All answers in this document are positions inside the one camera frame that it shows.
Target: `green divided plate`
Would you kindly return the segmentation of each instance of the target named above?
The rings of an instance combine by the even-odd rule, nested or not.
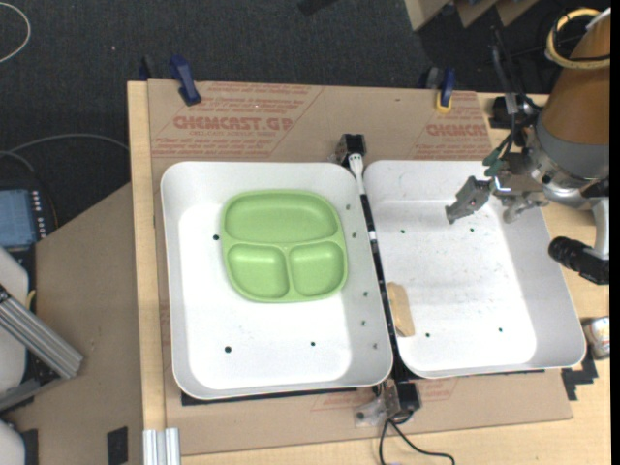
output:
[[[224,206],[226,271],[243,296],[264,302],[326,298],[347,280],[342,224],[325,198],[307,191],[242,193]]]

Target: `black floor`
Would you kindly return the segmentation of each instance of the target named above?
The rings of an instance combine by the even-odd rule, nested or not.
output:
[[[431,66],[456,69],[460,89],[498,91],[488,61],[495,11],[464,29],[438,15],[419,32],[403,0],[337,0],[308,15],[307,0],[0,0],[22,9],[32,38],[0,63],[0,150],[48,136],[90,133],[127,142],[126,82],[148,54],[166,72],[181,53],[197,79],[415,87]],[[565,9],[611,0],[542,0],[504,29],[513,52],[541,47]],[[0,6],[0,57],[25,24]],[[548,92],[555,69],[541,51],[519,56],[529,92]],[[97,140],[61,140],[21,150],[49,188],[61,224],[129,180],[129,159]],[[28,174],[0,158],[0,179]]]

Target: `blue clamp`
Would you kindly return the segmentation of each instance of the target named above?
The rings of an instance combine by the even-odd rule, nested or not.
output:
[[[181,55],[173,55],[170,58],[169,66],[172,77],[181,82],[178,92],[181,94],[185,104],[188,107],[199,104],[202,101],[202,97],[194,84],[189,62]]]
[[[441,113],[449,112],[452,108],[452,91],[456,85],[456,71],[453,67],[446,67],[441,90],[437,95],[436,108]]]

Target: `blue object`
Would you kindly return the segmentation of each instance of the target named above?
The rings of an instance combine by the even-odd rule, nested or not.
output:
[[[447,108],[450,105],[452,91],[456,85],[456,71],[453,67],[446,67],[444,71],[444,81],[442,82],[442,91],[439,97],[439,103],[442,107]]]
[[[172,77],[181,82],[178,92],[183,97],[187,106],[199,104],[202,101],[201,94],[196,89],[190,64],[181,55],[173,55],[169,62]]]

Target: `wooden table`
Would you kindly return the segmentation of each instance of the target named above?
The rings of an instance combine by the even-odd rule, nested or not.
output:
[[[480,94],[480,104],[489,108],[496,95]],[[132,153],[132,185],[136,241],[136,273],[139,306],[139,342],[143,421],[145,429],[162,430],[166,425],[159,317],[159,292],[154,200],[149,136],[149,105],[144,82],[128,84],[129,126]],[[490,130],[493,140],[505,136]],[[568,235],[593,242],[593,219],[586,212],[551,205],[544,210],[550,233]],[[608,287],[597,287],[566,271],[567,283],[581,318],[608,315]],[[578,388],[573,403],[574,418],[510,427],[418,435],[415,442],[423,449],[451,453],[459,465],[481,463],[514,464],[596,464],[610,463],[609,361],[597,362],[600,378],[592,386]],[[378,440],[296,446],[191,456],[184,464],[362,464],[378,463]],[[421,455],[412,455],[400,439],[388,438],[389,462],[444,463]]]

